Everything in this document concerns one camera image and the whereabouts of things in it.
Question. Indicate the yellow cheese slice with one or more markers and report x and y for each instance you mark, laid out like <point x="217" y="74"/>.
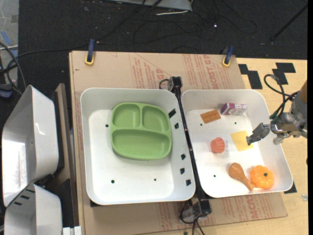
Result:
<point x="240" y="143"/>

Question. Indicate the orange biscuit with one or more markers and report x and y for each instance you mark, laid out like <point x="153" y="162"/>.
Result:
<point x="210" y="116"/>

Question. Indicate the purple carton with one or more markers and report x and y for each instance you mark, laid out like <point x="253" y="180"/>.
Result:
<point x="232" y="108"/>

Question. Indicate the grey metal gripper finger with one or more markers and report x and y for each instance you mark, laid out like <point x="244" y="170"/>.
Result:
<point x="258" y="133"/>
<point x="279" y="139"/>

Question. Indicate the orange cupcake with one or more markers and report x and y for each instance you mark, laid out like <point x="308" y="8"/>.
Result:
<point x="217" y="145"/>

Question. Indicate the brown cardboard board red print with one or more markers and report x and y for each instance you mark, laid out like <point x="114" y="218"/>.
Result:
<point x="110" y="72"/>

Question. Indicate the green divided plate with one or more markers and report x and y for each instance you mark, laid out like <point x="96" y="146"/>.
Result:
<point x="139" y="141"/>

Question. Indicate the orange pumpkin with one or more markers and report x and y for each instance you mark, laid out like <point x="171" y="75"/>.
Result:
<point x="261" y="179"/>

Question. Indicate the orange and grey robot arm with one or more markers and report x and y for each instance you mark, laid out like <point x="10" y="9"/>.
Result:
<point x="302" y="99"/>

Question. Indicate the white plastic tray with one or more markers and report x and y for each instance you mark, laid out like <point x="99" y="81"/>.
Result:
<point x="210" y="163"/>
<point x="137" y="185"/>
<point x="31" y="212"/>
<point x="27" y="141"/>

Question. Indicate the thin black rod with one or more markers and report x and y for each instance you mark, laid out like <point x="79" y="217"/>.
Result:
<point x="188" y="136"/>

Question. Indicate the brown chicken drumstick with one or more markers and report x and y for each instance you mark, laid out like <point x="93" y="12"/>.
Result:
<point x="236" y="171"/>

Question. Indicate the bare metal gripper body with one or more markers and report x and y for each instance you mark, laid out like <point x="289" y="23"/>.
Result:
<point x="291" y="126"/>

